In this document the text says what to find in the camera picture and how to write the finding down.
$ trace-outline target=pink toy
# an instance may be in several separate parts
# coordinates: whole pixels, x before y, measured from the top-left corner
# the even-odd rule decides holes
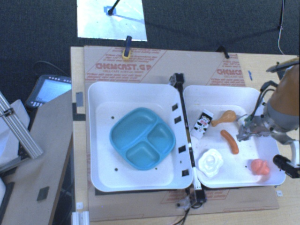
[[[253,160],[251,163],[251,169],[256,175],[267,175],[270,172],[267,161],[263,161],[261,159]]]

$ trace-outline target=black pole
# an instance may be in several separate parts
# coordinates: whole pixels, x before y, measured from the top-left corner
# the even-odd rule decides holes
[[[108,10],[108,12],[107,12],[108,15],[113,15],[113,10],[114,10],[115,7],[118,5],[119,1],[120,1],[120,0],[117,0],[117,1],[115,2],[115,4],[113,5],[113,7],[112,7],[111,9]]]
[[[280,13],[280,20],[279,20],[279,26],[278,29],[282,26],[282,13],[283,13],[283,7],[285,6],[285,0],[282,0],[282,6],[281,6],[281,13]]]

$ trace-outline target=white wire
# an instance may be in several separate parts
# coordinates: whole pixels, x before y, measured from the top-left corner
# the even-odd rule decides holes
[[[280,30],[279,30],[279,37],[278,37],[278,49],[282,53],[282,55],[285,55],[284,52],[280,48],[280,39],[281,39],[281,31],[282,31],[282,24],[283,24],[283,15],[285,11],[285,0],[282,0],[282,15],[281,15],[281,24],[280,24]]]

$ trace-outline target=screen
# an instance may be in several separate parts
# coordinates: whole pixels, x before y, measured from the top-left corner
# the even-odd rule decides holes
[[[46,79],[41,90],[38,92],[37,101],[43,103],[49,102],[59,95],[69,91],[71,88],[72,85],[70,83]]]

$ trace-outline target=yellow and blue clamp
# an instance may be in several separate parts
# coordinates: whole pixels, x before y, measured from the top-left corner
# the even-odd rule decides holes
[[[126,41],[125,41],[125,49],[123,50],[123,53],[122,53],[122,58],[124,60],[128,60],[130,58],[130,55],[131,55],[131,51],[130,51],[131,40],[132,40],[132,37],[127,36]]]

